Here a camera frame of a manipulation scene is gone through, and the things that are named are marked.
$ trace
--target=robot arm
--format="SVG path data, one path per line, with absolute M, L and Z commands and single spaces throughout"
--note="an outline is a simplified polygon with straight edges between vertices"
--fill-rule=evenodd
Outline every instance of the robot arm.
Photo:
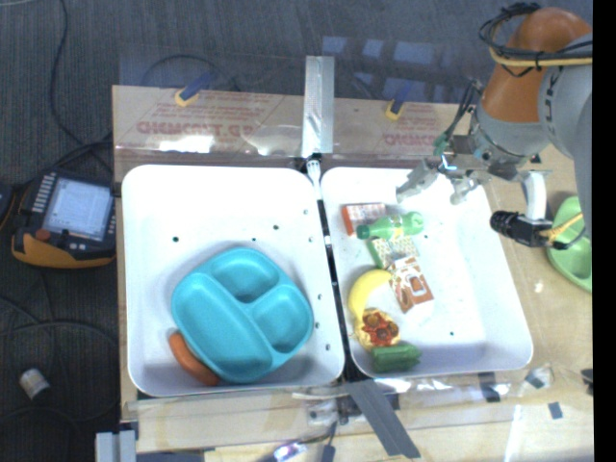
M 496 45 L 495 32 L 518 15 L 526 17 L 509 42 Z M 592 238 L 592 28 L 561 9 L 516 4 L 486 22 L 479 35 L 498 63 L 494 73 L 484 89 L 476 81 L 470 84 L 452 126 L 437 140 L 434 157 L 411 171 L 397 189 L 398 200 L 424 190 L 439 173 L 454 187 L 452 203 L 463 201 L 492 176 L 532 186 L 532 172 L 519 168 L 551 142 L 574 160 L 578 197 Z M 481 97 L 469 133 L 454 135 L 452 127 L 470 110 L 473 92 Z M 521 243 L 548 245 L 538 235 L 550 222 L 531 212 L 523 218 L 528 237 Z

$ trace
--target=green plate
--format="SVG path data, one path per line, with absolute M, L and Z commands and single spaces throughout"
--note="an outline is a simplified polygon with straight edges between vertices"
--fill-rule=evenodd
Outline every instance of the green plate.
M 567 198 L 558 209 L 552 227 L 566 222 L 579 212 L 581 212 L 579 199 L 576 196 Z M 584 221 L 581 219 L 565 229 L 557 240 L 566 244 L 572 241 L 583 228 Z M 588 236 L 582 237 L 566 250 L 548 248 L 548 258 L 565 277 L 589 293 L 593 292 L 593 257 Z

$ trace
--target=yellow banana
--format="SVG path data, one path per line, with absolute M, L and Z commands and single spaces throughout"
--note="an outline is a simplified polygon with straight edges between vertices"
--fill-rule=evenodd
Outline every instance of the yellow banana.
M 366 302 L 371 292 L 380 285 L 385 284 L 392 274 L 384 269 L 370 269 L 364 272 L 353 283 L 348 293 L 347 306 L 353 314 L 355 321 L 360 321 L 364 315 Z

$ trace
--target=blue and yellow clamp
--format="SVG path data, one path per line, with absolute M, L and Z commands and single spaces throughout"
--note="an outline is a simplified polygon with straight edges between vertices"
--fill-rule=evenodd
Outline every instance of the blue and yellow clamp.
M 191 105 L 198 99 L 199 91 L 202 89 L 207 89 L 210 85 L 210 79 L 211 75 L 208 72 L 205 72 L 203 75 L 194 79 L 185 88 L 177 91 L 175 93 L 175 104 L 181 106 L 182 108 L 186 108 Z
M 410 81 L 405 81 L 404 85 L 396 93 L 396 97 L 394 97 L 394 99 L 392 99 L 388 103 L 387 109 L 385 110 L 386 117 L 393 121 L 396 121 L 398 118 L 400 118 L 400 115 L 402 114 L 402 107 L 404 106 L 404 101 L 406 101 L 406 96 L 408 95 L 410 90 Z

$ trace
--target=green bottle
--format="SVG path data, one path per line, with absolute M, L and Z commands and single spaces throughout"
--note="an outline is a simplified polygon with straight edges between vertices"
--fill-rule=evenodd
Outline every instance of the green bottle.
M 419 212 L 409 212 L 403 215 L 385 216 L 372 224 L 357 226 L 355 233 L 360 240 L 382 238 L 391 240 L 402 235 L 416 235 L 424 230 L 424 217 Z

